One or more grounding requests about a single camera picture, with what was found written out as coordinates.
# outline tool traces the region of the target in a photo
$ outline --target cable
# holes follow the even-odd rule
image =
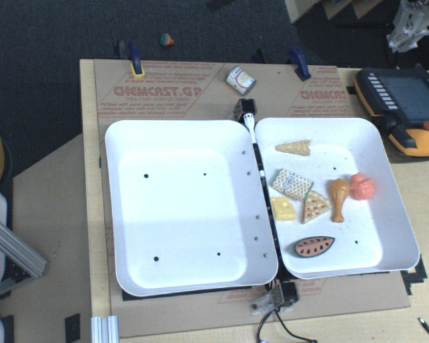
[[[285,331],[291,336],[294,337],[296,339],[300,339],[300,340],[304,340],[308,343],[317,343],[317,340],[315,339],[309,339],[309,338],[304,338],[304,337],[299,337],[298,335],[293,334],[285,325],[285,323],[281,320],[281,317],[278,314],[278,310],[272,310],[271,312],[266,313],[266,315],[264,315],[262,317],[262,319],[259,322],[259,325],[257,326],[257,333],[256,333],[256,343],[261,343],[262,340],[260,339],[260,331],[264,325],[264,323],[267,321],[267,319],[270,317],[270,315],[272,313],[275,313],[275,315],[277,316],[279,322],[281,323],[282,327],[285,329]]]

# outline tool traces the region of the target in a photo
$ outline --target black carpet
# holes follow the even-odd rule
[[[429,37],[396,56],[386,47],[399,1],[331,21],[318,4],[291,24],[284,0],[0,0],[0,134],[13,174],[82,132],[79,60],[113,59],[119,39],[135,40],[143,60],[251,62],[261,48],[284,64],[298,46],[308,64],[429,69]]]

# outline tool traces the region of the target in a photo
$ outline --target pink toy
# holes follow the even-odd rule
[[[369,199],[375,192],[373,179],[366,179],[362,173],[352,175],[350,191],[356,199]]]

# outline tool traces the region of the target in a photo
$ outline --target device screen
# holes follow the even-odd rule
[[[429,121],[429,87],[417,77],[379,77],[398,107],[412,122]]]

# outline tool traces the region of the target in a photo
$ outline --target white can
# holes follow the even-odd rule
[[[256,80],[248,75],[240,66],[236,66],[230,71],[226,81],[241,95],[246,94],[256,84]]]

